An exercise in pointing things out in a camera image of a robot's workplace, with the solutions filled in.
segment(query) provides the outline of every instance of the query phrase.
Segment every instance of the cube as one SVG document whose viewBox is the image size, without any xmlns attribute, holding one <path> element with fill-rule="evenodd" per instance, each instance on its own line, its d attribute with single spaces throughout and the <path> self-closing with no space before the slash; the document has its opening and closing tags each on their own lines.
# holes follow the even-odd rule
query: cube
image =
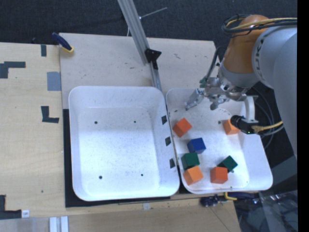
<svg viewBox="0 0 309 232">
<path fill-rule="evenodd" d="M 199 166 L 194 166 L 192 168 L 187 169 L 183 173 L 183 177 L 188 185 L 196 183 L 197 181 L 204 178 L 202 171 L 200 170 Z"/>
<path fill-rule="evenodd" d="M 194 166 L 199 165 L 199 160 L 196 152 L 193 153 L 185 153 L 182 158 L 183 169 L 192 168 Z"/>
<path fill-rule="evenodd" d="M 228 180 L 227 168 L 225 167 L 214 167 L 211 169 L 211 182 L 216 184 L 223 184 Z"/>
<path fill-rule="evenodd" d="M 191 139 L 190 142 L 187 143 L 187 146 L 191 153 L 196 152 L 198 154 L 201 154 L 206 149 L 204 141 L 201 137 Z"/>
<path fill-rule="evenodd" d="M 240 129 L 236 128 L 235 126 L 233 126 L 231 124 L 231 120 L 228 119 L 223 123 L 223 128 L 225 130 L 225 133 L 227 135 L 232 135 L 232 134 L 237 134 L 238 132 L 240 132 Z"/>
<path fill-rule="evenodd" d="M 174 125 L 173 131 L 177 134 L 177 136 L 182 137 L 191 128 L 192 125 L 188 122 L 188 120 L 182 118 Z"/>
<path fill-rule="evenodd" d="M 227 168 L 227 172 L 231 172 L 238 164 L 234 161 L 231 156 L 225 158 L 222 162 L 220 162 L 217 166 L 218 167 L 225 167 Z"/>
</svg>

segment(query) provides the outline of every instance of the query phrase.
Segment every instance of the dark green cube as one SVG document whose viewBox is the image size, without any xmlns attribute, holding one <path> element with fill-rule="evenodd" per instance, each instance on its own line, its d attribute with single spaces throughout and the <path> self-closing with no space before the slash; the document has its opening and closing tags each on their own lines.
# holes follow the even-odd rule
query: dark green cube
<svg viewBox="0 0 309 232">
<path fill-rule="evenodd" d="M 183 169 L 187 170 L 188 168 L 192 168 L 194 166 L 199 165 L 199 160 L 197 156 L 197 152 L 186 153 L 182 156 Z"/>
<path fill-rule="evenodd" d="M 234 161 L 231 156 L 225 158 L 222 162 L 220 162 L 217 166 L 227 168 L 227 172 L 231 172 L 234 168 L 236 168 L 238 164 Z"/>
</svg>

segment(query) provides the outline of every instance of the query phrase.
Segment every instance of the tray containing blocks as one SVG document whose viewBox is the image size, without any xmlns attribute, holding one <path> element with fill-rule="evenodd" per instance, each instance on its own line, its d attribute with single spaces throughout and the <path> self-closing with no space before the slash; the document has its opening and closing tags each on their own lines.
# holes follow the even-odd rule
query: tray containing blocks
<svg viewBox="0 0 309 232">
<path fill-rule="evenodd" d="M 180 180 L 163 93 L 79 86 L 69 94 L 72 183 L 85 201 L 169 197 Z"/>
<path fill-rule="evenodd" d="M 215 110 L 211 102 L 185 109 L 194 89 L 175 88 L 166 95 L 169 121 L 185 188 L 194 194 L 269 189 L 272 173 L 261 138 L 230 123 L 246 116 L 244 102 L 228 101 Z"/>
</svg>

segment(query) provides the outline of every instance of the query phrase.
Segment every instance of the blue square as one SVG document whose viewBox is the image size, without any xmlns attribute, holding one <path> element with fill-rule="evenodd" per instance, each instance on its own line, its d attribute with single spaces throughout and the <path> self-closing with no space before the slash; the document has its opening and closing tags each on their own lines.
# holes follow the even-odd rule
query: blue square
<svg viewBox="0 0 309 232">
<path fill-rule="evenodd" d="M 200 154 L 206 149 L 204 141 L 201 137 L 191 139 L 190 142 L 188 142 L 187 146 L 191 153 L 197 152 L 198 154 Z"/>
</svg>

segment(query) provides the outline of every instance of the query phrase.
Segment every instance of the red-orange cube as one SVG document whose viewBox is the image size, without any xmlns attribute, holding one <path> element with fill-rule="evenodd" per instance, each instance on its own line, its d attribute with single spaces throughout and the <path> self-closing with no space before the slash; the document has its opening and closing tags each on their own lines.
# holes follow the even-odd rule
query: red-orange cube
<svg viewBox="0 0 309 232">
<path fill-rule="evenodd" d="M 188 185 L 196 183 L 197 181 L 204 178 L 204 175 L 200 170 L 199 166 L 188 168 L 186 171 L 184 171 L 183 176 Z"/>
<path fill-rule="evenodd" d="M 188 122 L 188 120 L 182 118 L 174 125 L 173 131 L 177 134 L 177 136 L 182 137 L 191 128 L 192 125 Z"/>
<path fill-rule="evenodd" d="M 240 132 L 240 129 L 236 128 L 235 126 L 233 126 L 231 124 L 231 120 L 228 119 L 223 123 L 223 128 L 225 130 L 225 133 L 227 135 L 232 135 L 232 134 L 236 134 L 238 132 Z"/>
<path fill-rule="evenodd" d="M 223 184 L 227 181 L 227 168 L 214 167 L 211 169 L 211 182 L 216 184 Z"/>
</svg>

